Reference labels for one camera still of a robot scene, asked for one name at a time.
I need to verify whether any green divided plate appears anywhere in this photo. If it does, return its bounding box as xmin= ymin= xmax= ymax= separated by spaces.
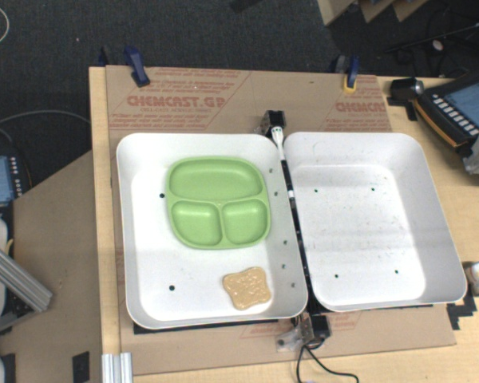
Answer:
xmin=166 ymin=156 xmax=271 ymax=250

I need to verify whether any thin black and white rod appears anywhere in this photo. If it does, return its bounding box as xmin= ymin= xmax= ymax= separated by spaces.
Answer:
xmin=271 ymin=125 xmax=315 ymax=319

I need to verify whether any brown cardboard board red print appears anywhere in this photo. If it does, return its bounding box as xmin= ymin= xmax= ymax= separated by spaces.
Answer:
xmin=105 ymin=65 xmax=457 ymax=377

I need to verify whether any beige toy bread slice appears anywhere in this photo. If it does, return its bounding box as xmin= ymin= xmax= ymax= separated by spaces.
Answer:
xmin=222 ymin=266 xmax=273 ymax=311

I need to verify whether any white plastic tray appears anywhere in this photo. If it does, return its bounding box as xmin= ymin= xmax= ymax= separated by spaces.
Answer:
xmin=116 ymin=132 xmax=309 ymax=330
xmin=282 ymin=131 xmax=468 ymax=313

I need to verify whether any black block with thin wires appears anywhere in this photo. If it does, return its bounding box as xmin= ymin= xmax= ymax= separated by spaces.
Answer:
xmin=275 ymin=313 xmax=332 ymax=353
xmin=254 ymin=109 xmax=287 ymax=136

